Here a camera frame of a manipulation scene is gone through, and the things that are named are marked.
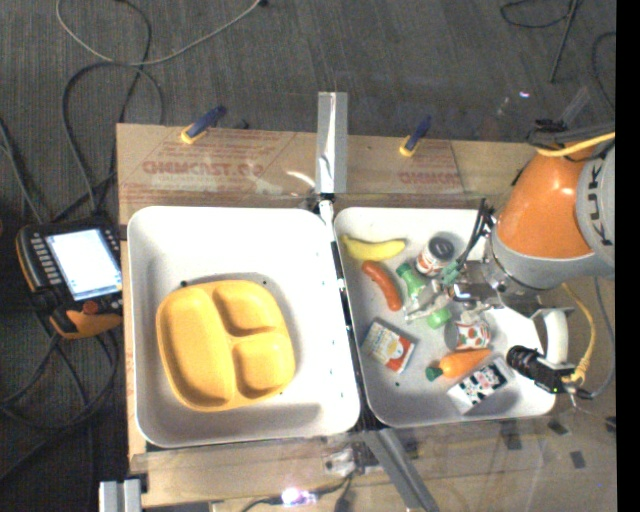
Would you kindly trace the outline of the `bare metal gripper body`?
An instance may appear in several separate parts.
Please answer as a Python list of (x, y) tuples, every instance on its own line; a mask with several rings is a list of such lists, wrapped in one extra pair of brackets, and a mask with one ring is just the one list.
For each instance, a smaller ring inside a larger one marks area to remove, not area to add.
[(489, 282), (487, 263), (453, 264), (449, 297), (467, 311), (501, 309), (505, 304), (499, 292)]

